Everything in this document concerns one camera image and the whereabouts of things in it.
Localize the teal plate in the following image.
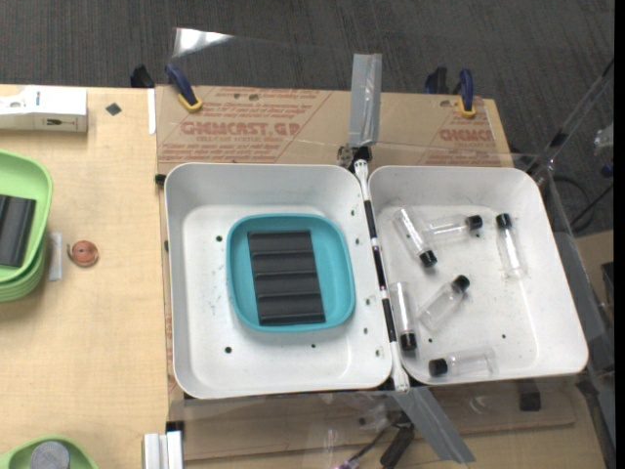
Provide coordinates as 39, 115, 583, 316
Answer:
225, 212, 356, 333

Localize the thin black and white rod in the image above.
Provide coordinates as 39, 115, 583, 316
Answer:
353, 158, 410, 393

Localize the black ribbed insert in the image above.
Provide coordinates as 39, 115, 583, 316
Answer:
0, 193, 38, 269
246, 229, 327, 326

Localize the brown cardboard board red print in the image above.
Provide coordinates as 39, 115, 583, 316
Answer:
153, 84, 590, 462

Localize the clear bottle with black cap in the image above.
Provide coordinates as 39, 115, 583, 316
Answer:
391, 206, 438, 269
424, 214, 484, 241
418, 274, 472, 331
428, 347, 499, 378
494, 212, 529, 280
388, 280, 419, 353

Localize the white plastic tray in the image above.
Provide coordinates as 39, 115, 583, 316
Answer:
366, 164, 590, 387
163, 161, 395, 401

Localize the copper round disc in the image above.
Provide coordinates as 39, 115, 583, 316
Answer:
66, 239, 100, 268

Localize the small clear plastic tube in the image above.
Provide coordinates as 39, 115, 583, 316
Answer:
47, 231, 64, 281

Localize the white cardboard box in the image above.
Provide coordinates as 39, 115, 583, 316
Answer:
0, 84, 89, 133

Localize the green plate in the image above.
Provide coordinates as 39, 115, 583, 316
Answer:
0, 148, 54, 285
0, 434, 102, 469

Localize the grey round can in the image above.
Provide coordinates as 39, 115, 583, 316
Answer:
29, 440, 71, 469

